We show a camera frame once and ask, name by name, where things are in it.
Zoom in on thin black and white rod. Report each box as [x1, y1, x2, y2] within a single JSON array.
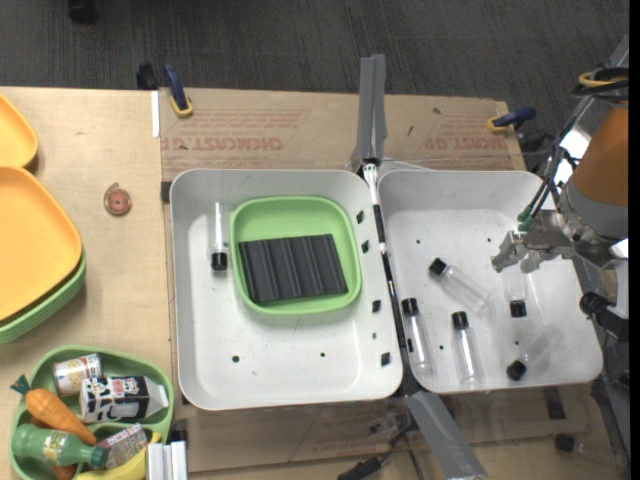
[[361, 163, 417, 395]]

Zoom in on clear plastic bottle black cap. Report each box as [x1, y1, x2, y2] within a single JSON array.
[[427, 257, 492, 313], [505, 326, 562, 382], [400, 297, 436, 375], [450, 310, 487, 386], [208, 201, 232, 272], [501, 266, 530, 320], [553, 432, 627, 470]]

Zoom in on yellow banana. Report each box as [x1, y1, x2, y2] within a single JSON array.
[[73, 431, 164, 480]]

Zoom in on small red and white carton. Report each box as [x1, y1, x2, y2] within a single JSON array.
[[93, 423, 150, 470]]

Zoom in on black cylinder on white bracket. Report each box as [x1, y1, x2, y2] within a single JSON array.
[[579, 238, 630, 343]]

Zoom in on green bottle yellow label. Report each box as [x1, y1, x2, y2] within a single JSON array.
[[10, 423, 111, 470]]

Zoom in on orange plate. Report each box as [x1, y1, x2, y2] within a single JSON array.
[[0, 165, 84, 323], [0, 92, 40, 170]]

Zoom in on small white and red can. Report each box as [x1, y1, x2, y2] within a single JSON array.
[[51, 352, 104, 398]]

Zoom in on black block with thin wires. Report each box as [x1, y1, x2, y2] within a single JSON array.
[[337, 456, 385, 480]]

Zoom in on black and white milk carton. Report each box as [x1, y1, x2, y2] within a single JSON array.
[[78, 374, 171, 425]]

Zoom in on green divided plate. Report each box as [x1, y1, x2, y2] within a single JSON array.
[[8, 344, 177, 480]]

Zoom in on orange carrot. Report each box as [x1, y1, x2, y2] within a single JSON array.
[[9, 374, 98, 447]]

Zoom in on white plastic tray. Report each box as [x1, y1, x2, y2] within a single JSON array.
[[375, 169, 605, 396], [168, 168, 405, 413]]

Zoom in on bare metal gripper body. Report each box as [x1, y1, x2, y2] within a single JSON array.
[[517, 209, 617, 265]]

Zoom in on brown cardboard board red print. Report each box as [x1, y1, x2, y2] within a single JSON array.
[[158, 86, 592, 474]]

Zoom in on pink round tape roll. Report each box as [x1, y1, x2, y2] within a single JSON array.
[[102, 182, 133, 217]]

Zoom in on black ribbed rack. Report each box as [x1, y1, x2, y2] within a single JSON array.
[[236, 233, 350, 305]]

